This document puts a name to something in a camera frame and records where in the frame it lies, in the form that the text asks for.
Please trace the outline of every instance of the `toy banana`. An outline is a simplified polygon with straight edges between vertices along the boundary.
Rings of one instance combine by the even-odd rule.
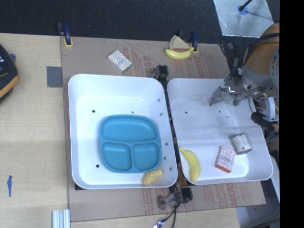
[[[148,171],[145,173],[142,181],[143,181],[144,185],[148,185],[149,183],[153,182],[156,178],[158,178],[161,175],[162,175],[161,169]]]
[[[165,53],[168,57],[175,59],[175,60],[185,60],[188,57],[191,56],[192,52],[193,52],[194,48],[191,47],[191,49],[187,50],[187,51],[183,51],[183,52],[178,52],[178,51],[173,51],[170,49],[166,49]]]
[[[196,179],[200,176],[200,163],[198,158],[196,157],[195,153],[192,152],[191,150],[184,150],[181,147],[179,147],[179,150],[186,157],[190,165],[190,175],[192,181],[196,181]]]

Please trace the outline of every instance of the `small box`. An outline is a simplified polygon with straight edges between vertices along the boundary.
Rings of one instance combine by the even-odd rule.
[[[233,149],[224,145],[220,146],[215,167],[221,169],[222,171],[230,173],[235,156],[236,152]]]
[[[121,73],[124,73],[133,63],[127,59],[119,50],[116,50],[107,57],[107,60],[117,68]]]

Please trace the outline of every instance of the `dark floor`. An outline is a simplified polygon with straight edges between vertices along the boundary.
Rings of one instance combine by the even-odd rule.
[[[280,22],[280,0],[266,1]],[[222,37],[213,0],[0,0],[0,7],[0,33],[56,35],[65,21],[77,37],[170,41],[179,29],[184,40],[194,30],[199,43]],[[240,56],[252,40],[229,39]]]

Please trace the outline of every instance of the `metal sheet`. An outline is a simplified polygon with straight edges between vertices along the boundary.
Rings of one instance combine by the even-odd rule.
[[[213,1],[224,36],[259,38],[274,23],[266,0],[252,0],[242,12],[248,0]]]

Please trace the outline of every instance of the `silver can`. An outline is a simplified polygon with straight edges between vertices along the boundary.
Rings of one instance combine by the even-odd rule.
[[[232,138],[237,154],[245,154],[251,151],[251,146],[248,142],[246,134],[240,133]]]

